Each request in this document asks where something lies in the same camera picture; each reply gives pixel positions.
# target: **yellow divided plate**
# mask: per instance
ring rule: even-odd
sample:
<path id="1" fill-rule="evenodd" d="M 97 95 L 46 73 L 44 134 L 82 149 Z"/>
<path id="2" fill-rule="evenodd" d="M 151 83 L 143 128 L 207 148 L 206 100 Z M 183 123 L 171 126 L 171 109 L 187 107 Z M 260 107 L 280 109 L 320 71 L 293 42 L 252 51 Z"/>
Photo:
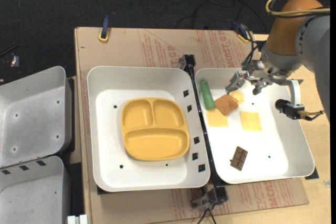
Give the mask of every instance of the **yellow divided plate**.
<path id="1" fill-rule="evenodd" d="M 141 161 L 163 161 L 183 156 L 189 149 L 184 113 L 172 100 L 140 98 L 121 112 L 122 138 L 127 153 Z"/>

